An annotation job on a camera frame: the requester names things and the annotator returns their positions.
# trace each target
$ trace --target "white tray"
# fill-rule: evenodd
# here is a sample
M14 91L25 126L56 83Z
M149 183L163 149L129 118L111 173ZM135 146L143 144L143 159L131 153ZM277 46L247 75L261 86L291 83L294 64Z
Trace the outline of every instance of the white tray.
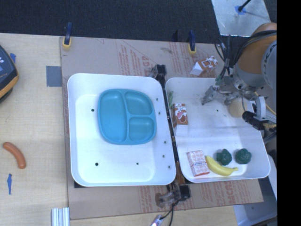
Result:
M270 171L268 155L260 131L235 118L224 105L222 95L215 100L201 104L201 98L215 79L171 78L166 82L166 93L173 91L170 103L185 103L189 132L187 136L175 136L179 161L183 175L193 183L265 178ZM227 167L238 167L230 176L224 177L210 172L194 177L187 158L187 152L203 150L205 155L216 159L216 153L227 149L232 154L232 162ZM234 154L246 148L252 153L251 161L241 165L235 162Z
M176 174L163 91L151 77L78 73L67 84L71 173L82 186L167 185ZM157 131L148 143L110 144L102 137L97 103L108 89L133 89L153 102Z

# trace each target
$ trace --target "dark green vegetable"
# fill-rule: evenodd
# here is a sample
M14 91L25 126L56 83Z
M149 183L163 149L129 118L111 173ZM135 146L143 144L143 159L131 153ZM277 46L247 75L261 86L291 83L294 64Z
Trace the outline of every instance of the dark green vegetable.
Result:
M226 166L232 161L232 156L227 149L223 149L221 153L216 154L216 160L219 161L223 166Z
M245 148L240 149L235 154L235 160L239 164L247 164L250 162L252 154Z

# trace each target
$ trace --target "small box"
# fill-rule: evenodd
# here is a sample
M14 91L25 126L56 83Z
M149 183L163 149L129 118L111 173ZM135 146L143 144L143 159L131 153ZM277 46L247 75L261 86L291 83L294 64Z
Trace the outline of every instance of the small box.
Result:
M199 76L201 73L208 73L215 69L218 65L218 62L214 56L210 58L206 58L205 60L197 61L196 64L193 66L190 74Z
M172 121L174 133L176 136L188 135L188 117L186 105L183 103L173 103Z
M188 152L187 157L193 176L206 175L210 172L202 150Z

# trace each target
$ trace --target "cardboard sheet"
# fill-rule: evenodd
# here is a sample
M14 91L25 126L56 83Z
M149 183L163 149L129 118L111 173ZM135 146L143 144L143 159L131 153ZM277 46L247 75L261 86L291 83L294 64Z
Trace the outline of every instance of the cardboard sheet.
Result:
M156 205L156 194L168 192L166 186L81 187L71 175L68 124L67 81L75 73L101 73L148 76L156 65L166 65L166 80L172 77L198 77L190 74L194 64L210 56L219 61L215 70L199 77L214 78L223 67L213 44L196 44L190 55L188 44L141 40L73 37L69 49L60 39L63 111L67 162L68 200L71 219L97 218L168 211ZM209 208L262 202L257 179L189 184L191 197L175 210Z

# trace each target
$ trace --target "black and blue device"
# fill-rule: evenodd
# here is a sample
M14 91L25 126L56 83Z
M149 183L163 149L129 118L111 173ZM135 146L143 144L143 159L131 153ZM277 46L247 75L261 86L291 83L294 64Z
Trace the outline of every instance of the black and blue device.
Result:
M15 62L0 46L0 103L9 96L19 80L19 72Z

